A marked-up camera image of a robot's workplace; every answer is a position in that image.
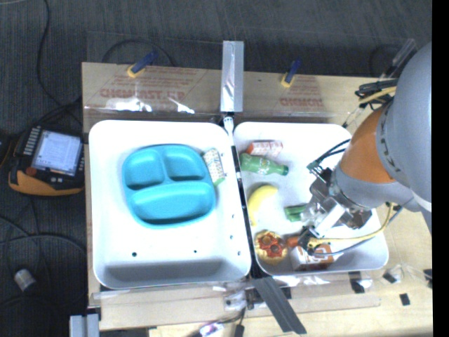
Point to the small grey can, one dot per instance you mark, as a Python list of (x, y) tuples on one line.
[(24, 279)]

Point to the blue divided plate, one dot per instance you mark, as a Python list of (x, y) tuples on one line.
[(165, 188)]

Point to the yellow pizza slice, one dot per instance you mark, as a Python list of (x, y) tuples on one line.
[(270, 248)]

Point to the white plastic tray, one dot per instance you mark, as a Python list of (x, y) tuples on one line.
[(354, 255), (168, 251)]

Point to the yellow banana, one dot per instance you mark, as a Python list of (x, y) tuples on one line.
[(257, 198)]

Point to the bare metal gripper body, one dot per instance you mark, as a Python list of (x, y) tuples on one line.
[(328, 197)]

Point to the orange and white carton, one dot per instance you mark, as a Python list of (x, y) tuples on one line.
[(264, 148)]

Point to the brown cardboard board, red print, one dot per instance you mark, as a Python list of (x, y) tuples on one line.
[(196, 90)]

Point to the green toy vegetable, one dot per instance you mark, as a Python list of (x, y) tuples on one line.
[(294, 212)]

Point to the green bottle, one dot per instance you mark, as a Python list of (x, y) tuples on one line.
[(259, 164)]

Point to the white carton with orange print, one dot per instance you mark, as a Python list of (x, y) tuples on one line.
[(308, 260)]

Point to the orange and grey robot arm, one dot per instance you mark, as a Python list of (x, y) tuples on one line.
[(403, 125)]

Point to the green and white packet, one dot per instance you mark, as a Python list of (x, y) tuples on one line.
[(214, 165)]

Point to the orange carrot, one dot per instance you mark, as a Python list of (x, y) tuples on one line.
[(293, 241)]

